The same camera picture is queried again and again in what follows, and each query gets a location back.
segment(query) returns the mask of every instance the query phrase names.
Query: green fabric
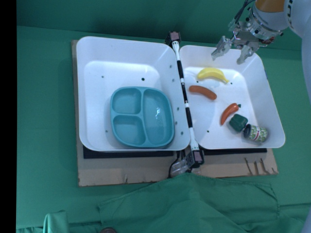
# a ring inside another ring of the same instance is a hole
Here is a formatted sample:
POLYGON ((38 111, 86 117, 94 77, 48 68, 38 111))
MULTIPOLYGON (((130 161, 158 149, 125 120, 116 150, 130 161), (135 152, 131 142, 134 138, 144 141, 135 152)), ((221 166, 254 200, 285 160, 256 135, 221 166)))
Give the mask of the green fabric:
MULTIPOLYGON (((90 35, 164 41, 17 26, 16 229, 42 227, 47 213, 60 210, 67 212, 70 229, 72 223, 100 222, 99 202, 149 185, 78 186, 70 42, 90 35)), ((186 41, 180 45, 215 46, 186 41)), ((258 54, 269 78, 286 142, 273 149, 278 175, 234 179, 271 183, 280 209, 304 220, 307 212, 303 207, 311 203, 311 151, 310 140, 301 136, 311 135, 311 107, 301 52, 262 48, 258 54)))
POLYGON ((117 232, 295 233, 270 185, 183 174, 99 204, 117 232))
POLYGON ((60 211, 49 213, 44 219, 43 233, 70 233, 67 213, 60 211))
MULTIPOLYGON (((164 39, 169 30, 182 40, 214 46, 245 0, 16 0, 19 26, 135 35, 164 39)), ((301 49, 289 28, 269 48, 301 49)))

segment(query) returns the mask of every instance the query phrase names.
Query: hinged white container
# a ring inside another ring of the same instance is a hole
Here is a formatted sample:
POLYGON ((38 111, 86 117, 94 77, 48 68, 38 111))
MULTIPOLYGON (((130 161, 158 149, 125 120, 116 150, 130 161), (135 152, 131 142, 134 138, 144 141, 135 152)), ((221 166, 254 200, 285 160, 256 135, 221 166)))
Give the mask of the hinged white container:
MULTIPOLYGON (((254 54, 241 65, 236 64, 239 50, 211 58, 215 48, 183 46, 180 59, 196 141, 205 149, 279 148, 285 142, 261 59, 254 54), (215 79, 197 80, 205 67, 221 69, 229 83, 215 79), (216 100, 188 91, 190 85, 202 85, 217 94, 216 100), (249 123, 265 127, 269 136, 263 143, 245 139, 230 128, 228 118, 220 125, 223 110, 230 103, 241 104, 240 115, 249 123)), ((174 51, 164 43, 120 40, 88 36, 76 46, 79 134, 81 142, 96 151, 140 151, 121 144, 112 133, 110 98, 126 86, 145 86, 161 90, 169 98, 174 118, 174 137, 163 148, 147 150, 182 150, 190 142, 185 103, 174 51)))

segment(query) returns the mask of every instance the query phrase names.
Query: yellow banana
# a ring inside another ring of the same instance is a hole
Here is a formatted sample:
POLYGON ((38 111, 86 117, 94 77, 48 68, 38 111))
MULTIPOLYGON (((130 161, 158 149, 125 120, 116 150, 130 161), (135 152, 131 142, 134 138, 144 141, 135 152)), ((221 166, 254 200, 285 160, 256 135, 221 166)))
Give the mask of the yellow banana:
POLYGON ((198 79, 205 79, 208 77, 214 77, 220 80, 223 80, 224 82, 228 83, 229 80, 226 79, 224 73, 217 69, 217 68, 213 68, 213 67, 206 67, 204 69, 202 69, 198 75, 197 75, 198 79))

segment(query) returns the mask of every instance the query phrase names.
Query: green cloth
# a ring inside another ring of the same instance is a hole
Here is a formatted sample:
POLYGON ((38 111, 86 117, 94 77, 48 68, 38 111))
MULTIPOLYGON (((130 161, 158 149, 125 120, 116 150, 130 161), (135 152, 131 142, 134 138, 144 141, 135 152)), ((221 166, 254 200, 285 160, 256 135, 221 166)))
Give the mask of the green cloth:
POLYGON ((185 173, 99 204, 101 223, 68 224, 65 211, 18 233, 300 233, 304 222, 280 211, 268 184, 185 173))

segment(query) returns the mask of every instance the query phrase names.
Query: cardboard sheet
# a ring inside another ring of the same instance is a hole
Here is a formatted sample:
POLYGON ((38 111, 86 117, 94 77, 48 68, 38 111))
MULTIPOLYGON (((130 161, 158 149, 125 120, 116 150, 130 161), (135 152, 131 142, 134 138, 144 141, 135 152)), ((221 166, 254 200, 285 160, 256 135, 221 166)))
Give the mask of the cardboard sheet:
MULTIPOLYGON (((84 159, 79 137, 78 83, 76 43, 72 40, 72 67, 77 140, 78 185, 96 186, 125 183, 150 183, 168 178, 169 168, 176 155, 166 157, 94 158, 84 159)), ((267 152, 218 154, 205 156, 205 163, 194 170, 211 178, 278 174, 272 149, 267 152)))

